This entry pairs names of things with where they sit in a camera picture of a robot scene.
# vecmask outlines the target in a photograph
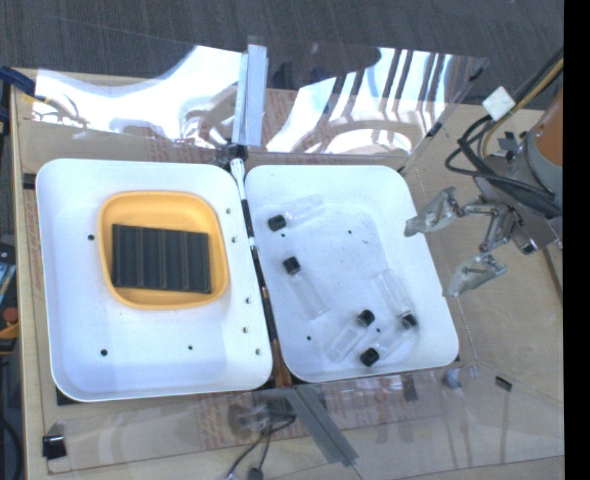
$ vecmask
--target gray carpet floor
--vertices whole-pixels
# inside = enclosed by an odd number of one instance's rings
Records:
[[[564,0],[0,0],[0,67],[160,76],[188,45],[243,51],[254,35],[275,44],[331,41],[486,57],[489,68],[465,100],[480,103],[498,85],[515,90],[563,48],[564,10]],[[544,109],[562,83],[558,78],[529,107]],[[0,237],[13,233],[8,153]]]

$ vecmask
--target yellow tray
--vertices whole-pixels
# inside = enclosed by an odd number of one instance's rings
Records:
[[[114,286],[111,280],[113,224],[207,233],[211,293]],[[228,286],[228,263],[219,221],[213,208],[200,197],[184,192],[121,192],[107,199],[100,208],[98,229],[104,280],[123,304],[137,309],[190,308],[216,300]]]

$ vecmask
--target clear plastic tube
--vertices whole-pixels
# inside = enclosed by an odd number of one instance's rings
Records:
[[[351,350],[366,336],[368,326],[375,320],[372,311],[365,309],[356,318],[351,320],[339,334],[331,341],[326,355],[328,358],[339,363],[343,361]]]
[[[374,281],[393,316],[398,317],[415,311],[404,283],[393,269],[380,272],[374,277]]]
[[[365,366],[372,366],[385,359],[413,338],[419,331],[419,324],[413,313],[408,312],[396,318],[394,324],[380,334],[377,343],[366,349],[359,356]]]
[[[283,265],[309,319],[313,320],[330,311],[330,306],[323,297],[317,283],[306,270],[302,269],[295,256],[284,260]]]
[[[294,199],[284,204],[282,213],[268,219],[268,227],[279,231],[285,227],[295,227],[321,215],[324,211],[324,201],[318,194]]]

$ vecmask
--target white tray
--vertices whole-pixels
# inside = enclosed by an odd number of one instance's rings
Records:
[[[230,174],[210,165],[59,159],[39,171],[36,188],[51,369],[66,396],[91,402],[251,390],[266,382],[273,359]],[[97,241],[87,237],[97,234],[106,199],[139,190],[189,192],[214,208],[230,274],[220,298],[142,310],[111,295]]]
[[[258,254],[275,325],[289,370],[306,382],[382,375],[452,362],[459,342],[424,235],[404,236],[416,215],[404,179],[382,166],[260,166],[246,178]],[[324,211],[297,227],[272,231],[267,220],[291,201],[321,196]],[[311,320],[282,261],[295,255],[324,294],[331,311]],[[366,367],[359,353],[393,323],[372,281],[392,269],[415,306],[419,333],[394,354]],[[366,338],[339,363],[328,342],[362,309],[375,314]]]

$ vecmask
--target glass vial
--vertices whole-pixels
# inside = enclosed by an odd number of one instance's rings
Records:
[[[404,287],[404,283],[399,278],[393,269],[388,269],[380,272],[375,276],[375,284],[377,285],[386,307],[393,314],[398,317],[406,313],[413,313],[415,307],[408,296],[408,292]]]
[[[380,359],[385,359],[404,343],[410,340],[419,330],[419,324],[413,313],[404,313],[397,317],[391,327],[386,329],[375,345],[366,349],[359,359],[365,366],[372,366]]]
[[[324,211],[324,201],[320,195],[314,194],[285,203],[284,208],[282,213],[268,219],[272,231],[299,226],[318,217]]]
[[[295,256],[291,256],[284,260],[282,264],[288,273],[288,278],[293,284],[295,293],[300,298],[304,311],[309,319],[313,320],[330,310],[330,306],[322,296],[320,289],[317,287],[317,283],[308,272],[302,269],[302,266]]]
[[[348,353],[366,336],[368,326],[375,320],[372,311],[365,309],[357,318],[353,319],[341,332],[331,341],[326,355],[328,358],[339,363],[343,361]]]

